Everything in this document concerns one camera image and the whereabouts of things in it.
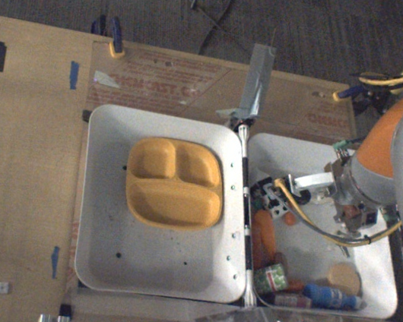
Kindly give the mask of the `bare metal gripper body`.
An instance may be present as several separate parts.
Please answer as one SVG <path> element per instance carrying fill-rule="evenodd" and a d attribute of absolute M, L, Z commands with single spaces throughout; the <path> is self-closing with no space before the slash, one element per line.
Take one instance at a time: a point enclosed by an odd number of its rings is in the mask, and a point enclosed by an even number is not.
<path fill-rule="evenodd" d="M 394 180 L 361 166 L 333 163 L 335 220 L 349 232 L 377 223 L 379 208 L 390 206 Z"/>

